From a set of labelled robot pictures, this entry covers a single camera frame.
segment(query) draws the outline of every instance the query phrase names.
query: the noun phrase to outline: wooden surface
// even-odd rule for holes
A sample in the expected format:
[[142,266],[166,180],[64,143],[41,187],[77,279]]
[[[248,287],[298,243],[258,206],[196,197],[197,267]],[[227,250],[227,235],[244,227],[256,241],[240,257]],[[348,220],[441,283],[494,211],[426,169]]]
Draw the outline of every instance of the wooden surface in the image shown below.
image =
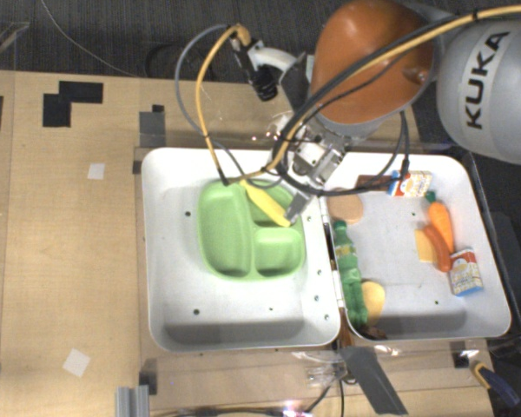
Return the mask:
[[[70,129],[43,128],[43,94],[57,93],[62,79],[104,83],[103,104],[74,103]],[[247,85],[205,89],[213,133],[230,144],[258,145],[287,111],[282,97],[258,103]],[[0,133],[0,417],[111,416],[116,387],[136,386],[146,361],[166,386],[151,397],[157,411],[177,406],[175,398],[196,406],[318,395],[306,387],[305,362],[290,352],[180,356],[150,338],[132,175],[139,111],[164,105],[168,143],[201,145],[176,107],[172,83],[0,71],[0,95],[3,119],[13,119],[13,129],[3,120]],[[380,139],[395,140],[397,127],[387,122]],[[103,180],[88,179],[91,163],[105,164]],[[482,344],[469,347],[489,362]],[[90,357],[81,378],[63,369],[72,348]],[[401,350],[412,357],[382,363],[411,415],[491,415],[487,392],[467,370],[452,368],[447,347]],[[346,415],[373,415],[359,387],[347,393]],[[335,395],[317,415],[335,415]]]

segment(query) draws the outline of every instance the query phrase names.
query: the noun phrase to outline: small box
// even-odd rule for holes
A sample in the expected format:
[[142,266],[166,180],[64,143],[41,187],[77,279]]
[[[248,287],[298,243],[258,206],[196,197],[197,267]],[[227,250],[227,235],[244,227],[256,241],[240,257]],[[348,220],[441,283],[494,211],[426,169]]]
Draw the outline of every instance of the small box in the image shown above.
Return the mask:
[[456,296],[482,290],[483,281],[478,271],[477,258],[472,248],[466,248],[450,256],[452,270],[448,272],[452,292]]
[[[398,170],[392,172],[392,177],[400,177]],[[421,198],[426,194],[432,181],[430,171],[409,171],[404,181],[396,181],[388,189],[388,195],[405,198]]]

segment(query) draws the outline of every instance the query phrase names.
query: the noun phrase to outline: yellow cable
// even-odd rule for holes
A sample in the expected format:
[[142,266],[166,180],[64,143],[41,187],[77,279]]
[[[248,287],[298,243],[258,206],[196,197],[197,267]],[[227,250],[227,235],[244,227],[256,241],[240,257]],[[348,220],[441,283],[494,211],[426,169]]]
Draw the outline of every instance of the yellow cable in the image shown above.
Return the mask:
[[208,134],[208,128],[207,124],[205,123],[205,118],[202,113],[202,105],[201,105],[201,85],[202,81],[205,78],[205,75],[207,74],[208,66],[210,66],[210,63],[213,61],[214,56],[218,52],[218,50],[221,48],[221,46],[232,36],[233,34],[237,34],[239,37],[241,43],[243,45],[248,45],[251,43],[251,37],[249,35],[249,31],[239,25],[236,24],[230,28],[228,28],[218,39],[218,41],[214,44],[212,49],[208,52],[207,58],[203,62],[201,69],[199,70],[199,75],[197,77],[197,82],[195,84],[195,105],[197,108],[197,116],[199,117],[199,124],[201,125],[201,131],[204,135],[205,143],[207,144],[208,150],[210,151],[210,155],[212,156],[212,159],[214,161],[214,165],[216,168],[220,171],[221,166],[218,161],[218,157],[216,156],[216,153],[214,152],[214,146],[212,144],[212,141],[210,139],[210,136]]
[[[516,4],[516,5],[512,5],[512,6],[502,6],[499,8],[492,8],[490,10],[481,10],[476,13],[476,18],[478,20],[480,20],[480,19],[484,19],[484,18],[505,16],[508,14],[517,14],[517,13],[521,13],[521,4]],[[437,37],[440,34],[444,34],[445,32],[450,31],[450,30],[455,30],[456,28],[459,28],[461,26],[464,26],[464,25],[474,22],[474,21],[475,21],[475,15],[473,15],[473,14],[463,16],[460,18],[456,18],[455,20],[452,20],[449,23],[439,26],[438,28],[436,28],[434,30],[430,30],[425,34],[423,34],[419,37],[416,37],[407,43],[401,44],[400,46],[387,51],[386,53],[382,54],[381,56],[374,58],[371,62],[367,63],[365,66],[363,66],[360,69],[353,72],[348,78],[358,75],[360,72],[362,72],[368,68],[371,68],[372,66],[374,66],[377,63],[380,63],[382,61],[385,61],[386,59],[389,59],[393,56],[401,54],[412,48],[415,48],[424,42],[428,42],[429,40],[432,40],[434,37]],[[286,136],[286,141],[284,141],[284,143],[282,143],[282,146],[278,150],[278,153],[276,154],[274,159],[264,169],[258,170],[253,173],[248,173],[246,175],[241,175],[241,176],[238,176],[235,178],[230,178],[230,179],[228,179],[228,181],[230,183],[233,183],[233,182],[242,181],[244,179],[251,179],[253,177],[258,177],[260,175],[263,175],[267,171],[275,169],[276,166],[278,165],[278,163],[280,163],[280,161],[282,160],[285,153],[287,152],[287,149],[289,148],[289,143],[293,139],[295,132],[297,131],[297,129],[299,129],[300,125],[304,122],[306,117],[307,117],[307,115],[304,115],[293,126],[293,128],[290,130],[289,134]]]

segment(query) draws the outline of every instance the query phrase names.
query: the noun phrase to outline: carrot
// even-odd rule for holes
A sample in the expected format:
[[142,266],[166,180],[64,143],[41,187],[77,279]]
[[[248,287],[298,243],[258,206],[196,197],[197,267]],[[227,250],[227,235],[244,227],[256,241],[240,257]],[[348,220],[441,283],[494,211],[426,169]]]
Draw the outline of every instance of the carrot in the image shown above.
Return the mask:
[[442,238],[442,235],[431,224],[423,228],[423,233],[428,238],[428,241],[431,242],[434,250],[436,250],[438,269],[441,272],[449,272],[452,268],[452,262],[450,261],[450,252],[448,251],[444,238]]
[[444,238],[445,245],[447,246],[450,253],[453,253],[453,231],[452,231],[452,220],[448,209],[442,202],[434,201],[431,202],[428,208],[428,217],[431,220],[431,224]]

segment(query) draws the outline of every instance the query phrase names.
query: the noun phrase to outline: white square paper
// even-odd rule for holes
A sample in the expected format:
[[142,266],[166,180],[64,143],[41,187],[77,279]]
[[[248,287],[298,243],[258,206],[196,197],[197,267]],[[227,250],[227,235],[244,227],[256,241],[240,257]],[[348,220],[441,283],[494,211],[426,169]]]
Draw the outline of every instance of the white square paper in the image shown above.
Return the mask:
[[104,179],[104,168],[106,164],[104,163],[91,163],[89,167],[89,174],[87,175],[88,179]]
[[84,353],[78,351],[77,349],[71,349],[71,352],[68,355],[68,358],[63,363],[63,368],[81,378],[89,365],[90,357],[85,355]]

